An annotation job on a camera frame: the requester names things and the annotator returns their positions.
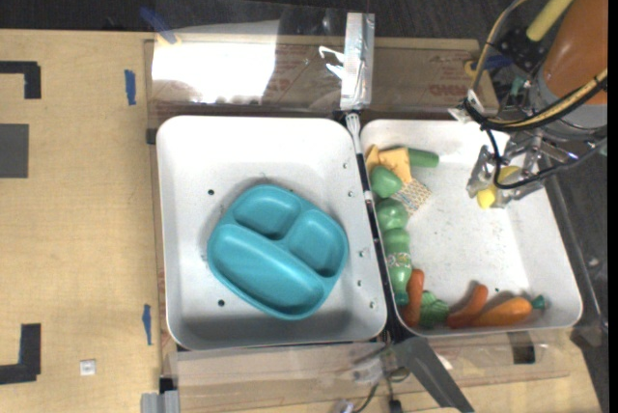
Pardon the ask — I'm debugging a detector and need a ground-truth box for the green pepper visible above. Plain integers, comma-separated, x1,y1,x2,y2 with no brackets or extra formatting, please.
369,165,405,201
375,198,410,233

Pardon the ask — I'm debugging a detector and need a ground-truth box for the thin black and white rod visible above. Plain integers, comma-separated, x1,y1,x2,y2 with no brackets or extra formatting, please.
344,111,403,345

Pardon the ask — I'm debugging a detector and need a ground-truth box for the white plastic tray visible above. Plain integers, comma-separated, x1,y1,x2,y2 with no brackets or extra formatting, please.
154,114,389,351
359,118,584,339

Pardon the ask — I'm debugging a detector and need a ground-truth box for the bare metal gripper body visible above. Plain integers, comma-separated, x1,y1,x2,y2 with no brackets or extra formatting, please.
502,128,580,173

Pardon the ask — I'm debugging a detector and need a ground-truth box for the yellow banana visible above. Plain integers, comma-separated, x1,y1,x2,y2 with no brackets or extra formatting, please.
476,165,523,210

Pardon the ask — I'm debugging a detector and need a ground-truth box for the orange carrot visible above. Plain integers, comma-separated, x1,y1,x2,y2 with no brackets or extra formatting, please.
474,294,548,329

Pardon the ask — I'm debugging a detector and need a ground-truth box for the blue divided plate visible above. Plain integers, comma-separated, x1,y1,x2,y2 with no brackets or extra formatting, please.
206,183,351,322

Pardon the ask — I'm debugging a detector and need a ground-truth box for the yellow cheese wedge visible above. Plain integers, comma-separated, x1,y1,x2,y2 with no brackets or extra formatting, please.
364,144,414,185

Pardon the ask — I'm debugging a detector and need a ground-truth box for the green bottle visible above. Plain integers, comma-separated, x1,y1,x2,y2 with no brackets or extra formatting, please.
381,227,414,307

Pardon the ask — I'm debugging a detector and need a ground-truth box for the orange sausage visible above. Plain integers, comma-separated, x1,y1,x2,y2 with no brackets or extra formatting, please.
445,283,491,330
402,268,427,328

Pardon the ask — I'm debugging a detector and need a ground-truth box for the green cucumber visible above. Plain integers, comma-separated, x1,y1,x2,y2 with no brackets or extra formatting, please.
407,147,441,170

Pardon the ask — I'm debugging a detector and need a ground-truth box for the patterned square biscuit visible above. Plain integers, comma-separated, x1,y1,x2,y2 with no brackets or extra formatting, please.
389,178,434,215

